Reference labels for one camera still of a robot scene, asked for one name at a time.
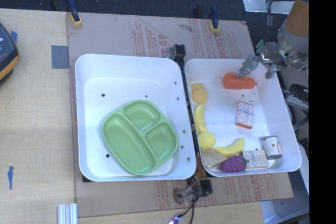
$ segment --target red and white box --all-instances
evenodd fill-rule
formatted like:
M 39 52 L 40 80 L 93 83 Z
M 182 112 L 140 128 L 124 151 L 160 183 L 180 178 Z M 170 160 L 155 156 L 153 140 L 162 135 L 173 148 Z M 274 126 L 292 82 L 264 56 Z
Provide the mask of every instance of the red and white box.
M 254 105 L 239 101 L 237 105 L 235 124 L 237 126 L 251 129 L 253 125 L 253 118 L 254 118 Z

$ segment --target divided green plate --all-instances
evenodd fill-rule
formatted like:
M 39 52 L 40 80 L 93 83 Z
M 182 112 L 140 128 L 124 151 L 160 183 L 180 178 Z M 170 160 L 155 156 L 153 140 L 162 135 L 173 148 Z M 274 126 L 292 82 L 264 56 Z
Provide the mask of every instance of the divided green plate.
M 156 170 L 178 147 L 171 123 L 146 100 L 129 102 L 112 112 L 104 120 L 101 134 L 115 159 L 135 175 Z

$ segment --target cardboard sheet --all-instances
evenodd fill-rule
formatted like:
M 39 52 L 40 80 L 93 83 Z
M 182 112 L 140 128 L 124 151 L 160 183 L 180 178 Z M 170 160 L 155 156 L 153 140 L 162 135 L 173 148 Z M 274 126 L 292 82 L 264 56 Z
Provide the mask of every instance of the cardboard sheet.
M 141 182 L 90 182 L 83 178 L 78 161 L 75 62 L 84 54 L 166 57 L 174 44 L 184 44 L 186 61 L 193 58 L 245 59 L 253 54 L 245 22 L 219 21 L 219 32 L 209 19 L 81 13 L 82 24 L 67 16 L 69 69 L 74 139 L 76 199 L 79 217 L 186 208 L 177 204 L 175 188 L 185 180 Z M 197 206 L 236 204 L 292 198 L 287 173 L 210 178 L 213 193 Z

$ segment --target table surface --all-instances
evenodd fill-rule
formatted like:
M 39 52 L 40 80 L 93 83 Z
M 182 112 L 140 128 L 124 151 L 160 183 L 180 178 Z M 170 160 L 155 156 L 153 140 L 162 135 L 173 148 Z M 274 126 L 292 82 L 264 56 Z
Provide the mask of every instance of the table surface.
M 66 14 L 0 9 L 0 23 L 18 34 L 21 54 L 0 87 L 0 223 L 57 223 L 57 206 L 76 202 L 69 70 L 52 68 L 50 49 L 68 45 Z M 168 223 L 180 212 L 80 218 L 78 223 Z M 254 224 L 264 219 L 260 203 L 250 202 L 197 207 L 193 223 L 205 222 Z

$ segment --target white can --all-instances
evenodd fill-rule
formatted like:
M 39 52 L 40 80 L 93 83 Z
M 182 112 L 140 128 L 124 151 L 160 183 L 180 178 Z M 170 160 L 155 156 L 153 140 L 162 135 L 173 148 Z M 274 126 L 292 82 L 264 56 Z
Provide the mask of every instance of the white can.
M 282 157 L 281 148 L 277 136 L 263 138 L 264 150 L 267 159 L 278 159 Z

